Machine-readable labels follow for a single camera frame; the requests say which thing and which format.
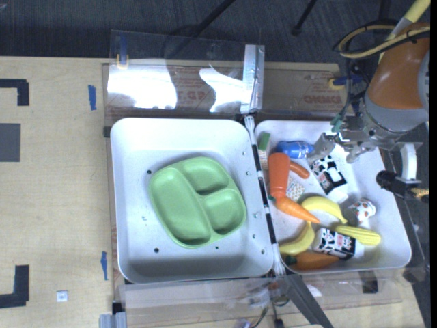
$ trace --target yellow banana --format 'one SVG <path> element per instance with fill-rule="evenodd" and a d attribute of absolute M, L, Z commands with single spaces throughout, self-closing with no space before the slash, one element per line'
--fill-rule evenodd
<path fill-rule="evenodd" d="M 348 220 L 344 218 L 343 214 L 341 214 L 340 206 L 326 197 L 321 197 L 319 195 L 308 197 L 301 203 L 301 206 L 303 206 L 308 211 L 313 211 L 313 210 L 325 211 L 328 214 L 331 214 L 332 216 L 338 218 L 341 221 L 341 223 L 348 222 Z"/>
<path fill-rule="evenodd" d="M 381 236 L 378 233 L 365 228 L 340 225 L 335 228 L 335 232 L 355 238 L 363 245 L 378 245 L 381 241 Z"/>
<path fill-rule="evenodd" d="M 302 232 L 299 234 L 298 238 L 292 242 L 284 243 L 279 246 L 279 251 L 285 255 L 296 256 L 308 250 L 309 246 L 312 244 L 315 238 L 315 233 L 311 222 L 307 221 Z"/>

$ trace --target carrot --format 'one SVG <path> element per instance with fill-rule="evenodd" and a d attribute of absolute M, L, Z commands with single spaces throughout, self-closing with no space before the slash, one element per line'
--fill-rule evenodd
<path fill-rule="evenodd" d="M 292 257 L 287 256 L 285 263 L 291 265 L 296 270 L 316 270 L 323 269 L 340 260 L 338 256 L 316 253 L 314 251 L 304 251 Z"/>
<path fill-rule="evenodd" d="M 298 174 L 301 178 L 307 179 L 309 177 L 309 171 L 302 165 L 290 161 L 290 170 Z"/>
<path fill-rule="evenodd" d="M 320 223 L 320 220 L 311 214 L 307 209 L 299 203 L 291 200 L 288 197 L 282 197 L 276 200 L 276 207 L 285 214 L 298 217 L 299 219 Z"/>

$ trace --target wooden surface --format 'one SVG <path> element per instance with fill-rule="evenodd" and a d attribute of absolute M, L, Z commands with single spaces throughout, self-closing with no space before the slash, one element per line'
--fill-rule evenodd
<path fill-rule="evenodd" d="M 104 124 L 105 59 L 0 57 L 0 78 L 27 79 L 30 106 L 0 89 L 0 122 L 21 124 L 20 163 L 0 163 L 0 294 L 12 291 L 14 266 L 30 266 L 30 300 L 0 309 L 0 327 L 98 327 L 111 311 L 113 273 Z M 96 87 L 92 111 L 88 85 Z M 100 257 L 107 252 L 109 280 Z M 56 292 L 68 290 L 67 302 Z M 327 310 L 335 327 L 424 327 L 411 286 L 401 302 Z M 287 327 L 307 325 L 301 314 Z M 235 321 L 185 325 L 233 327 Z M 260 328 L 273 327 L 271 317 Z"/>

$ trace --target blue bottle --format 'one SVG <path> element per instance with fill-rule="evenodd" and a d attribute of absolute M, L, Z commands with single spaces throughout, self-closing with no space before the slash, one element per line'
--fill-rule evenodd
<path fill-rule="evenodd" d="M 313 152 L 314 146 L 305 141 L 280 141 L 276 151 L 285 153 L 290 158 L 305 158 L 308 153 Z"/>

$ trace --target green plate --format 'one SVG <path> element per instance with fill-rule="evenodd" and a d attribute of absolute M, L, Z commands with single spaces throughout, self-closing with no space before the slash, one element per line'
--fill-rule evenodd
<path fill-rule="evenodd" d="M 235 182 L 207 157 L 162 168 L 150 179 L 149 195 L 167 234 L 183 247 L 213 243 L 246 220 L 246 204 Z"/>

